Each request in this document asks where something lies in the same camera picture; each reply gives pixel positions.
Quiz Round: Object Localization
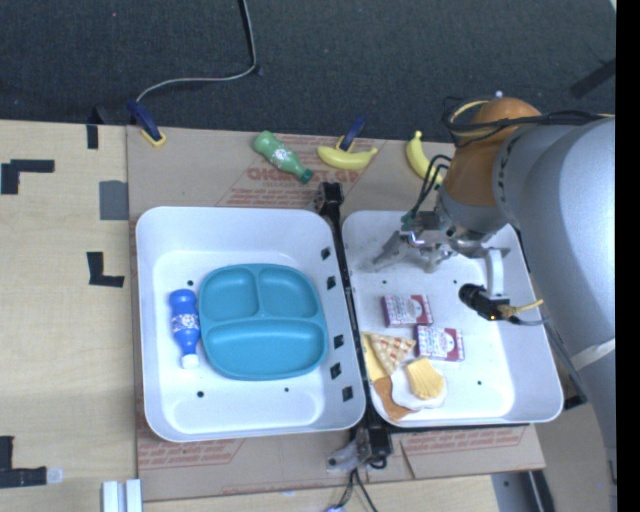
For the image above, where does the red and white carton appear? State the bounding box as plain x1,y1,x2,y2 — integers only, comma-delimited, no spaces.
413,324,466,364
380,293,435,329

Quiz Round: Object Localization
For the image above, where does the brown bread slice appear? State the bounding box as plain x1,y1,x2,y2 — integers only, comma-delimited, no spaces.
372,375,422,423

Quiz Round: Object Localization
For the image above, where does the blue divided plate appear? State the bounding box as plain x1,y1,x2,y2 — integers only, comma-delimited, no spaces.
197,263,330,382

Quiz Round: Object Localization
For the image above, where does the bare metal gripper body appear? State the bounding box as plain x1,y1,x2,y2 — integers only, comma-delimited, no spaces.
400,210,490,258

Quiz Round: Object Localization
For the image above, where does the black cylinder on white bracket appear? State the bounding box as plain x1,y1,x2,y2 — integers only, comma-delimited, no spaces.
457,247,513,322

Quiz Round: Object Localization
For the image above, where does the black block with thin wires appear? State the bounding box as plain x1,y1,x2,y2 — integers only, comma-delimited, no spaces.
349,424,394,469
313,181,346,217

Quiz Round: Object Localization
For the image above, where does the thin black rod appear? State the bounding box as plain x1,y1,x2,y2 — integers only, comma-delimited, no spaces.
327,199,382,432

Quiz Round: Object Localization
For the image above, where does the white fried egg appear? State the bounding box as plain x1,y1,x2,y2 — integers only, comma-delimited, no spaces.
390,368,449,412

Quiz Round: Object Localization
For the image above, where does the blue bottle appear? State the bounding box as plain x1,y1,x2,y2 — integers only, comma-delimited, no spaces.
167,288,202,371

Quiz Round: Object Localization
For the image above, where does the yellow cheese slice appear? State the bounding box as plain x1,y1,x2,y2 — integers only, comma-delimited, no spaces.
360,331,389,384

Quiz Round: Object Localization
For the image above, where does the white plastic tray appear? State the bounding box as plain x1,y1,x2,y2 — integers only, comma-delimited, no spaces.
134,205,367,444
341,209,565,429

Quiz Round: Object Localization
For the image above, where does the yellow ridged crisp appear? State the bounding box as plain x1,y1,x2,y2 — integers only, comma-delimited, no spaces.
404,356,446,402

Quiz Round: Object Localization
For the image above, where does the green bottle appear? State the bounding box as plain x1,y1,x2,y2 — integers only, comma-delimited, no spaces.
251,130,315,185

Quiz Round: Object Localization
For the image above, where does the pizza slice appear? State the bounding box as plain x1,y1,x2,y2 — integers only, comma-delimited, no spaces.
366,333,418,378

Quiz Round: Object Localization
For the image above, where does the yellow banana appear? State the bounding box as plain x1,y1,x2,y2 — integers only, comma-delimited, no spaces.
404,130,446,186
316,144,379,171

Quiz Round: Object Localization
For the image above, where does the brown cardboard board red print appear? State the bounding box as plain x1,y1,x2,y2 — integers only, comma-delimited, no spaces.
125,124,547,503

